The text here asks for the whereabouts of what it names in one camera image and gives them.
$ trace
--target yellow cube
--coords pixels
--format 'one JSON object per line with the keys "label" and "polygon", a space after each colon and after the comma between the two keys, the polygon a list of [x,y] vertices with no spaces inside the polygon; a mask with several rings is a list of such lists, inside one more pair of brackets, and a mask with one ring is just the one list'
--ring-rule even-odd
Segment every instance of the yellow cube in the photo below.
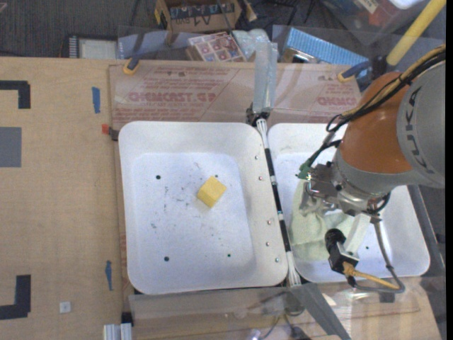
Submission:
{"label": "yellow cube", "polygon": [[226,189],[227,187],[224,184],[211,176],[198,191],[197,198],[208,207],[212,208]]}

